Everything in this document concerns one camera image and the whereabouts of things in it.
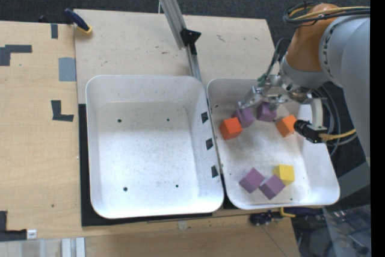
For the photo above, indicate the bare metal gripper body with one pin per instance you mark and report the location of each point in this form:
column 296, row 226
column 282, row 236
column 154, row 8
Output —
column 278, row 88

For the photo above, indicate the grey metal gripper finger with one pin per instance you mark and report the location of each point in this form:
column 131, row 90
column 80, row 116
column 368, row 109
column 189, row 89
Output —
column 276, row 103
column 249, row 99

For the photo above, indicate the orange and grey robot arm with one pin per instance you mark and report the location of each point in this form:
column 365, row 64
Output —
column 346, row 51

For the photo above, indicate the purple cube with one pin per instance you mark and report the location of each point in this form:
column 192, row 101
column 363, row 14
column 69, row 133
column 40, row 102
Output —
column 265, row 113
column 246, row 118
column 272, row 187
column 251, row 180

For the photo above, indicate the orange cube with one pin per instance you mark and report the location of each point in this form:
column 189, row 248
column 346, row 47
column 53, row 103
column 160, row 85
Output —
column 286, row 126
column 230, row 128

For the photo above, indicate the white plastic tray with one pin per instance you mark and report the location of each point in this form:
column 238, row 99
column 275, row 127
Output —
column 264, row 153
column 144, row 153

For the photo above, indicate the yellow cube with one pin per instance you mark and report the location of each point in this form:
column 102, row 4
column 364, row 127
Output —
column 284, row 174

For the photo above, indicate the pale wood board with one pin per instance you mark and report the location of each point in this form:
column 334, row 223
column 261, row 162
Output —
column 135, row 48

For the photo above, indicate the black cylinder on white bracket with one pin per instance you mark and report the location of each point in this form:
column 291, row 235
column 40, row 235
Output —
column 306, row 129

